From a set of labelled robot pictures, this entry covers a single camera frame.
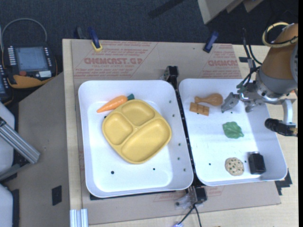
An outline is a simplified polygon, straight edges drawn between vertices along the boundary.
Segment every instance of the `black cable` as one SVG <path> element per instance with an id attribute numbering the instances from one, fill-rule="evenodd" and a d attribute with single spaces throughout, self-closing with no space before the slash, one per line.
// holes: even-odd
<path id="1" fill-rule="evenodd" d="M 265 30 L 265 38 L 266 38 L 266 40 L 268 39 L 268 29 L 269 29 L 270 26 L 268 26 L 266 28 L 266 30 Z M 296 38 L 299 38 L 299 36 L 294 36 L 293 38 L 291 38 L 289 40 L 282 41 L 282 42 L 271 42 L 270 44 L 286 44 L 288 42 L 292 43 L 292 41 L 295 40 Z"/>
<path id="2" fill-rule="evenodd" d="M 251 59 L 251 57 L 252 57 L 256 63 L 258 63 L 259 65 L 262 65 L 262 63 L 257 60 L 257 58 L 255 57 L 255 55 L 252 52 L 251 45 L 250 45 L 250 43 L 248 42 L 248 39 L 247 39 L 247 33 L 246 33 L 245 28 L 242 29 L 242 37 L 243 37 L 244 50 L 247 54 L 247 58 Z"/>
<path id="3" fill-rule="evenodd" d="M 247 84 L 250 82 L 250 79 L 251 79 L 251 75 L 254 73 L 254 72 L 257 72 L 259 70 L 260 66 L 259 67 L 256 67 L 256 68 L 253 68 L 253 69 L 250 69 L 250 73 L 246 76 L 246 78 L 242 81 L 243 83 L 247 80 L 247 82 L 243 85 L 244 87 L 247 86 Z"/>
<path id="4" fill-rule="evenodd" d="M 199 226 L 200 226 L 200 227 L 202 227 L 202 224 L 201 224 L 201 219 L 200 219 L 200 216 L 199 216 L 199 212 L 198 212 L 198 209 L 197 209 L 196 205 L 194 205 L 194 207 L 195 207 L 195 210 L 196 210 L 196 212 L 197 212 L 197 215 L 198 215 L 198 220 L 199 220 Z"/>
<path id="5" fill-rule="evenodd" d="M 44 26 L 43 26 L 40 22 L 38 22 L 37 20 L 35 20 L 35 19 L 23 17 L 23 18 L 18 18 L 18 19 L 15 19 L 15 20 L 13 20 L 13 21 L 10 21 L 7 25 L 5 25 L 5 27 L 3 28 L 2 31 L 0 30 L 0 31 L 1 31 L 1 33 L 0 33 L 0 45 L 1 45 L 1 50 L 2 50 L 2 51 L 4 51 L 3 37 L 4 37 L 4 32 L 5 32 L 5 30 L 6 30 L 11 24 L 16 23 L 16 22 L 19 22 L 19 21 L 24 21 L 24 20 L 26 20 L 26 21 L 32 21 L 32 22 L 34 22 L 34 23 L 39 24 L 40 27 L 41 27 L 41 28 L 43 29 L 43 31 L 44 31 L 45 42 L 47 42 L 47 31 L 46 31 L 46 29 L 44 28 Z"/>
<path id="6" fill-rule="evenodd" d="M 193 207 L 190 209 L 190 211 L 183 217 L 183 219 L 179 223 L 177 223 L 177 225 L 181 224 L 188 217 L 188 215 L 194 210 L 194 207 L 195 207 L 195 203 Z"/>
<path id="7" fill-rule="evenodd" d="M 197 209 L 197 207 L 196 207 L 196 203 L 193 204 L 193 206 L 192 206 L 192 208 L 189 210 L 189 212 L 183 217 L 183 219 L 182 219 L 180 222 L 177 223 L 177 225 L 181 224 L 181 223 L 189 216 L 189 214 L 190 214 L 194 209 L 196 210 L 197 215 L 198 215 L 199 225 L 200 225 L 200 227 L 202 227 L 201 219 L 200 219 L 200 216 L 199 216 L 198 209 Z"/>
<path id="8" fill-rule="evenodd" d="M 250 54 L 251 54 L 252 58 L 254 59 L 254 61 L 255 61 L 256 63 L 258 63 L 259 65 L 262 65 L 262 63 L 259 62 L 259 61 L 257 60 L 257 58 L 255 57 L 255 55 L 253 54 L 252 49 L 251 49 L 251 45 L 250 45 L 250 44 L 248 45 L 248 48 L 249 48 L 249 50 L 250 50 Z"/>
<path id="9" fill-rule="evenodd" d="M 293 18 L 289 18 L 290 21 L 298 21 L 298 16 L 296 15 L 295 11 L 291 11 L 287 9 L 289 6 L 287 6 L 282 0 L 276 0 L 278 4 L 274 4 L 275 0 L 269 0 L 269 5 L 271 8 L 272 15 L 269 17 L 265 27 L 265 29 L 270 26 L 271 24 L 280 22 L 280 21 L 285 21 L 285 17 L 283 17 L 286 14 L 291 15 Z"/>

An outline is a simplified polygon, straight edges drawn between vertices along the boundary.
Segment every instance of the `black object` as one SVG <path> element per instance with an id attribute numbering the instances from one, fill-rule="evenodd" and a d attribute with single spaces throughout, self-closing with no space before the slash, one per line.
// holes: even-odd
<path id="1" fill-rule="evenodd" d="M 197 203 L 202 203 L 207 200 L 207 195 L 204 187 L 196 187 L 196 196 L 197 196 Z"/>
<path id="2" fill-rule="evenodd" d="M 0 102 L 6 103 L 12 98 L 12 90 L 9 87 L 8 81 L 5 77 L 5 72 L 0 63 Z"/>
<path id="3" fill-rule="evenodd" d="M 248 158 L 251 174 L 262 174 L 266 172 L 264 158 L 259 153 L 252 153 Z"/>
<path id="4" fill-rule="evenodd" d="M 57 186 L 52 189 L 53 206 L 62 202 L 62 186 Z"/>
<path id="5" fill-rule="evenodd" d="M 29 164 L 29 161 L 14 149 L 14 160 L 13 160 L 12 166 L 18 166 L 18 168 L 21 168 L 27 164 Z M 18 173 L 15 173 L 15 174 L 3 179 L 1 182 L 2 183 L 8 182 L 12 179 L 15 179 L 17 176 L 18 176 Z"/>
<path id="6" fill-rule="evenodd" d="M 177 77 L 179 75 L 177 66 L 168 66 L 164 72 L 164 80 L 169 82 L 177 90 Z"/>
<path id="7" fill-rule="evenodd" d="M 265 120 L 264 125 L 269 130 L 277 132 L 278 134 L 298 137 L 298 135 L 294 134 L 294 131 L 291 130 L 292 127 L 284 124 L 281 120 L 269 118 Z"/>
<path id="8" fill-rule="evenodd" d="M 287 171 L 287 175 L 284 178 L 284 180 L 280 181 L 275 181 L 276 183 L 276 188 L 278 190 L 278 193 L 280 196 L 282 196 L 282 188 L 283 187 L 290 187 L 291 184 L 293 184 L 292 179 L 290 177 L 289 171 Z"/>
<path id="9" fill-rule="evenodd" d="M 148 15 L 151 18 L 156 18 L 184 1 L 185 0 L 169 0 L 160 7 L 157 7 L 156 9 L 150 11 Z"/>
<path id="10" fill-rule="evenodd" d="M 248 62 L 248 58 L 247 57 L 239 57 L 239 61 L 243 62 L 243 63 L 247 63 Z"/>
<path id="11" fill-rule="evenodd" d="M 43 81 L 54 77 L 57 73 L 56 60 L 47 43 L 12 44 L 5 47 L 3 67 L 11 84 L 16 84 L 14 75 Z"/>
<path id="12" fill-rule="evenodd" d="M 20 204 L 19 204 L 19 189 L 11 191 L 13 196 L 13 225 L 12 227 L 19 227 L 20 221 Z"/>
<path id="13" fill-rule="evenodd" d="M 84 36 L 80 26 L 76 27 L 76 29 L 74 31 L 74 38 L 75 39 L 81 39 L 81 40 L 86 40 L 87 39 L 87 37 Z"/>

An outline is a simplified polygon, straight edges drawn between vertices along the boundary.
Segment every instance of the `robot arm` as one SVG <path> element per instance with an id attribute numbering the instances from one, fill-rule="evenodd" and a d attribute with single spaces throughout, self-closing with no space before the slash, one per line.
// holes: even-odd
<path id="1" fill-rule="evenodd" d="M 266 36 L 276 26 L 284 26 L 277 39 L 268 43 Z M 292 101 L 282 98 L 298 89 L 298 24 L 277 23 L 266 29 L 262 36 L 263 43 L 270 46 L 269 52 L 260 67 L 256 67 L 248 55 L 249 75 L 237 85 L 238 94 L 230 93 L 221 106 L 224 113 L 242 101 L 247 113 L 265 103 L 282 105 L 283 121 L 268 119 L 265 126 L 272 131 L 286 136 L 297 136 L 296 125 L 292 123 Z M 252 73 L 256 78 L 250 82 Z"/>

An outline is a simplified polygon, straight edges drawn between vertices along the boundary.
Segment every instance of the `blue clamp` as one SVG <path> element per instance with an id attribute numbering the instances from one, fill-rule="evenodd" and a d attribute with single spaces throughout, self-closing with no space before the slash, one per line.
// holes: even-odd
<path id="1" fill-rule="evenodd" d="M 92 40 L 91 45 L 94 47 L 96 52 L 100 52 L 102 50 L 102 45 L 99 42 L 95 30 L 93 30 L 92 27 L 88 27 L 88 32 Z"/>
<path id="2" fill-rule="evenodd" d="M 210 38 L 207 40 L 206 45 L 204 46 L 203 50 L 207 53 L 210 52 L 210 50 L 213 47 L 213 43 L 216 41 L 216 39 L 218 38 L 219 33 L 216 31 L 213 31 L 212 35 L 210 36 Z"/>

